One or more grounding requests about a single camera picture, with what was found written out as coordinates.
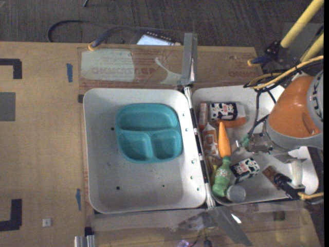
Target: can lid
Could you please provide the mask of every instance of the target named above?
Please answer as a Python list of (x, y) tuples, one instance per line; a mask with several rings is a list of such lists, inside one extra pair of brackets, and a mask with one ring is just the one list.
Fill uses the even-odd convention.
[(233, 203), (242, 203), (246, 199), (246, 190), (240, 185), (232, 185), (227, 189), (226, 197)]

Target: blue divided bowl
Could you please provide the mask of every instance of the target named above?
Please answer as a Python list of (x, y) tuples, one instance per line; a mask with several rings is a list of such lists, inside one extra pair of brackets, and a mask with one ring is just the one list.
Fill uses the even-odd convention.
[(166, 162), (182, 152), (179, 120), (175, 111), (167, 105), (126, 105), (117, 112), (115, 127), (119, 149), (131, 162)]

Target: orange carrot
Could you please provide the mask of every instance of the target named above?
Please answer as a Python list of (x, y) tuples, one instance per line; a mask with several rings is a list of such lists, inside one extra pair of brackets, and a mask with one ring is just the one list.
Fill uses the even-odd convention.
[(231, 155), (230, 141), (227, 137), (224, 123), (220, 122), (220, 128), (218, 131), (218, 150), (220, 152), (221, 158)]

